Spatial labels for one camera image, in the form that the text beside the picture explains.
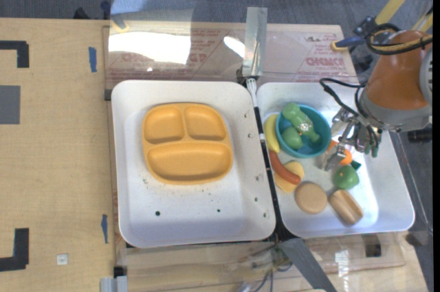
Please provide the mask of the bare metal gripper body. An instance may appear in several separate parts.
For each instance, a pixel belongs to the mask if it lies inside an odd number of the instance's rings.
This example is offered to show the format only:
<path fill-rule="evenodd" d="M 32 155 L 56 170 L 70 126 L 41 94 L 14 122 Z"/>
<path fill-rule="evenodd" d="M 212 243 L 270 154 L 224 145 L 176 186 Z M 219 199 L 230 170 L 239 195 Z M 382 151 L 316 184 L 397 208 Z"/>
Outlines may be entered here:
<path fill-rule="evenodd" d="M 378 154 L 382 129 L 373 126 L 359 113 L 341 107 L 332 119 L 331 134 L 337 142 L 364 154 Z"/>

